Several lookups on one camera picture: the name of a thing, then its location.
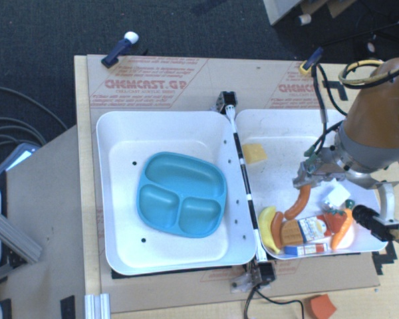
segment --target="white cap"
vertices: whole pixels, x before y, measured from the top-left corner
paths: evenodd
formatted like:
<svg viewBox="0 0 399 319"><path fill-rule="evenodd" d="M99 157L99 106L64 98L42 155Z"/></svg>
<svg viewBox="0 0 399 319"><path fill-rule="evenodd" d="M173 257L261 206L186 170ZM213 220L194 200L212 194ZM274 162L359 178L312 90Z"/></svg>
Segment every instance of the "white cap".
<svg viewBox="0 0 399 319"><path fill-rule="evenodd" d="M124 38L127 39L128 41L130 41L133 45L136 44L139 40L139 36L135 32L132 32L132 31L127 32L124 35Z"/></svg>

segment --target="orange block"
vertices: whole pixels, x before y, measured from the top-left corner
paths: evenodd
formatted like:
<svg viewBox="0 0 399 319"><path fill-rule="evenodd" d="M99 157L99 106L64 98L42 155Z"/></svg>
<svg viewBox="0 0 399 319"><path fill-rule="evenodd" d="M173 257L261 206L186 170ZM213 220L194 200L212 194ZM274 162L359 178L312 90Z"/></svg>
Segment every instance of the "orange block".
<svg viewBox="0 0 399 319"><path fill-rule="evenodd" d="M329 319L336 311L336 307L327 294L312 298L311 308L317 319Z"/></svg>

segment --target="blue plate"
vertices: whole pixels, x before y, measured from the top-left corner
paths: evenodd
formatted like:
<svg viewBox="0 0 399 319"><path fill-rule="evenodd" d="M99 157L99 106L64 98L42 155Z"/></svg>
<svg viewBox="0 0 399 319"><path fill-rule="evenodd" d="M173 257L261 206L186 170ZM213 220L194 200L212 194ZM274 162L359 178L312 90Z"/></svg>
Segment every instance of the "blue plate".
<svg viewBox="0 0 399 319"><path fill-rule="evenodd" d="M226 204L220 169L198 158L160 152L146 162L136 206L149 226L185 237L206 237L220 225Z"/></svg>

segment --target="black clip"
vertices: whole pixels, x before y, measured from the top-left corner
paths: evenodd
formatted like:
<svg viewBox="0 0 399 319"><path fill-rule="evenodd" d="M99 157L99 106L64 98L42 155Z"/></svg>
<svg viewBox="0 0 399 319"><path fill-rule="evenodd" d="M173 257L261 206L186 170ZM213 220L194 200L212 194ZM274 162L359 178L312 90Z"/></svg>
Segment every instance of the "black clip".
<svg viewBox="0 0 399 319"><path fill-rule="evenodd" d="M127 32L124 38L118 41L112 51L101 60L101 63L107 68L114 66L118 62L117 57L128 54L132 46L136 44L138 40L139 36L135 32Z"/></svg>

